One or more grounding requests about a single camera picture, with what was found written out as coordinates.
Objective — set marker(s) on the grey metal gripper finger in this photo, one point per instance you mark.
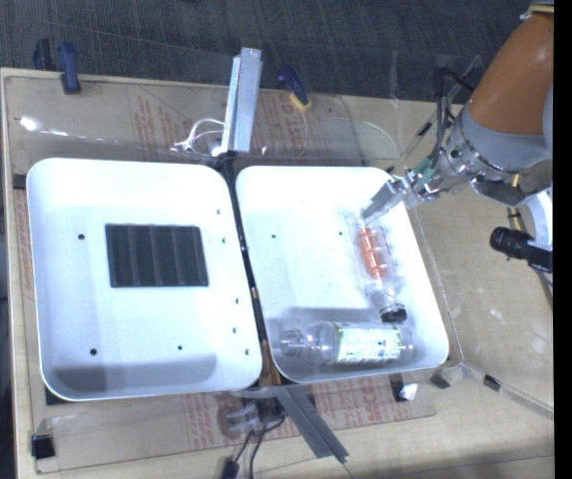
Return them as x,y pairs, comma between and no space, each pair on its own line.
384,209
390,191

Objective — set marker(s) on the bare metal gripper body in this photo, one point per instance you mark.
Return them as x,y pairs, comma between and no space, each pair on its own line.
452,170

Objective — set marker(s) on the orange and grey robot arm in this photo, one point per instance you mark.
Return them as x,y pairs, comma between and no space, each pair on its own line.
512,78

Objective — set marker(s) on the clear bottle with orange label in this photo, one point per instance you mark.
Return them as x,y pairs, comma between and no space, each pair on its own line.
375,255

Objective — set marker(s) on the white plastic tray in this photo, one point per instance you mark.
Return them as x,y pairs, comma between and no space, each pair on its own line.
305,247
131,327

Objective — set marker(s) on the clear bottle with green label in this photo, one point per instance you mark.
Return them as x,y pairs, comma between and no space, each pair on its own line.
360,343

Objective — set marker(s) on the black ribbed rectangular pad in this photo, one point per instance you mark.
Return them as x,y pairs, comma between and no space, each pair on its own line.
157,256

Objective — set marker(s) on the brown cardboard board red print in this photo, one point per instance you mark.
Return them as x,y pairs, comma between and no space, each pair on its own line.
116,113

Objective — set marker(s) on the black cylinder on white bracket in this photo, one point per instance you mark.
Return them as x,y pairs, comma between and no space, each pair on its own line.
515,245

